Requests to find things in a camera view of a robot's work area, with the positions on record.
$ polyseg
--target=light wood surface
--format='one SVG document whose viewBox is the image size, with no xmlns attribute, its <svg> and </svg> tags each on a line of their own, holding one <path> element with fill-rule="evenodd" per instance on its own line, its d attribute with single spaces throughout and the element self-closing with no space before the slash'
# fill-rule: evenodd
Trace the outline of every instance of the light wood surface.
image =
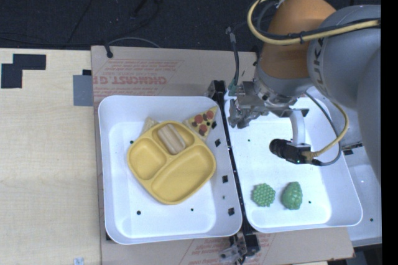
<svg viewBox="0 0 398 265">
<path fill-rule="evenodd" d="M 0 264 L 100 264 L 93 107 L 73 105 L 73 75 L 89 51 L 0 49 L 47 55 L 0 89 Z"/>
</svg>

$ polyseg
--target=cardboard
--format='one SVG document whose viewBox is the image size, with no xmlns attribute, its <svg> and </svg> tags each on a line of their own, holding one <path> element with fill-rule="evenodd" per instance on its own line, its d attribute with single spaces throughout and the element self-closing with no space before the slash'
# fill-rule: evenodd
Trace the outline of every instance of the cardboard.
<svg viewBox="0 0 398 265">
<path fill-rule="evenodd" d="M 110 95 L 205 96 L 212 80 L 228 85 L 234 77 L 232 52 L 110 47 L 91 49 L 95 107 L 98 193 L 103 191 L 98 105 Z M 239 53 L 240 80 L 251 80 L 256 54 Z M 106 238 L 103 197 L 99 196 L 101 255 L 103 264 L 194 265 L 223 264 L 219 253 L 229 238 L 182 239 L 161 243 L 120 245 Z M 249 265 L 278 265 L 352 258 L 353 247 L 346 228 L 283 233 L 257 233 L 261 250 L 247 258 Z"/>
</svg>

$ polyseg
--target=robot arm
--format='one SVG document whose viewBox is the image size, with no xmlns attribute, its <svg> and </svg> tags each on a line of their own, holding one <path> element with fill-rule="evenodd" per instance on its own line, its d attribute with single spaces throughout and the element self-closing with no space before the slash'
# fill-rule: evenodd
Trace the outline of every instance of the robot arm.
<svg viewBox="0 0 398 265">
<path fill-rule="evenodd" d="M 267 32 L 252 23 L 254 11 L 264 2 L 268 8 L 270 2 L 276 6 Z M 248 12 L 248 26 L 264 45 L 253 81 L 236 87 L 230 125 L 244 128 L 250 120 L 269 112 L 291 117 L 297 98 L 315 86 L 343 114 L 342 107 L 358 113 L 363 145 L 379 172 L 380 18 L 381 7 L 375 5 L 336 11 L 324 0 L 257 0 Z M 307 111 L 301 109 L 303 116 Z M 345 128 L 334 143 L 343 137 L 348 124 L 346 117 Z M 319 155 L 308 147 L 301 149 L 294 141 L 275 140 L 270 150 L 295 163 L 298 160 L 292 155 L 298 154 L 303 159 L 300 163 L 313 164 L 317 161 L 312 159 Z"/>
</svg>

